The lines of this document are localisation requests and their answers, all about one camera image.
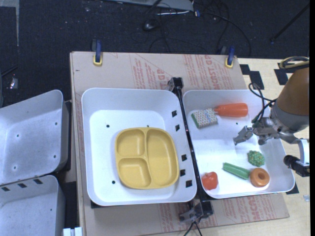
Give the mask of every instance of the toy broccoli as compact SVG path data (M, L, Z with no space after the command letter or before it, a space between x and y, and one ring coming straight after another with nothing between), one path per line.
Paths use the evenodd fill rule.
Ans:
M250 152L247 153L247 156L248 162L252 165L260 167L265 164L265 157L259 151L250 150Z

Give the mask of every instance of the orange donut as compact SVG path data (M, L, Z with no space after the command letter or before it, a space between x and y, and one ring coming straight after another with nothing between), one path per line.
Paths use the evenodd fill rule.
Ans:
M262 168L255 168L250 173L250 180L253 186L255 187L264 187L270 181L270 176Z

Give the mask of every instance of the toy tomato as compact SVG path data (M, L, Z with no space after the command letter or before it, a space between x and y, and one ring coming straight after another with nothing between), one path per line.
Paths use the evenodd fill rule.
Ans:
M206 173L204 176L202 176L201 181L203 187L207 190L215 189L219 184L218 175L215 172Z

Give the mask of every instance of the white tray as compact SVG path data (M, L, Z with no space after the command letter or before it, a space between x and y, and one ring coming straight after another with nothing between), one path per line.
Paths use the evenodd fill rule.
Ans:
M82 95L82 113L87 189L94 203L100 206L173 203L195 197L193 164L176 95L166 90L91 88ZM179 170L185 170L185 175L169 187L139 190L120 182L115 138L124 129L147 126L163 129L171 135Z
M219 185L206 193L216 199L268 194L289 191L294 187L295 179L291 169L283 163L285 151L280 139L270 139L260 146L257 136L234 145L233 137L247 125L262 109L261 99L249 90L192 90L183 96L189 132L195 150L200 177L206 172L218 174ZM218 124L198 129L191 118L192 112L214 108L220 104L245 102L249 113L243 118L218 117ZM264 116L269 116L269 109ZM249 180L243 180L222 169L223 162L253 169L247 160L249 150L258 150L265 156L265 165L261 166L270 175L270 182L262 188L254 187Z
M0 187L0 235L60 236L65 197L54 176Z
M0 109L0 185L62 169L69 113L59 90Z

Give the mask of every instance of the cardboard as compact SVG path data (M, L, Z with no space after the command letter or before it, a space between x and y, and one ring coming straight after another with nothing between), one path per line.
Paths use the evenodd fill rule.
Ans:
M188 211L187 204L183 203L91 208L86 187L81 96L93 87L165 89L171 77L183 78L183 91L246 89L238 60L234 59L233 68L226 68L225 56L102 55L102 66L94 66L92 52L70 54L79 220L83 233L86 236L139 236L187 230L190 224L179 221L179 214ZM200 228L289 217L282 194L213 200L212 205L215 214L201 220Z

